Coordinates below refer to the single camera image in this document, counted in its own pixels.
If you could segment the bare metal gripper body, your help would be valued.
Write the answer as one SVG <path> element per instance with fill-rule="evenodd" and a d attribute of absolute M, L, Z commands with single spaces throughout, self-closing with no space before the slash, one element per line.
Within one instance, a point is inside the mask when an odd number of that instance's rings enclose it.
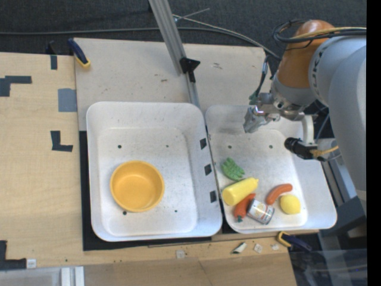
<path fill-rule="evenodd" d="M 280 94 L 262 92 L 255 99 L 254 114 L 265 121 L 278 121 L 281 117 L 290 121 L 300 121 L 304 118 L 304 106 L 291 103 Z"/>

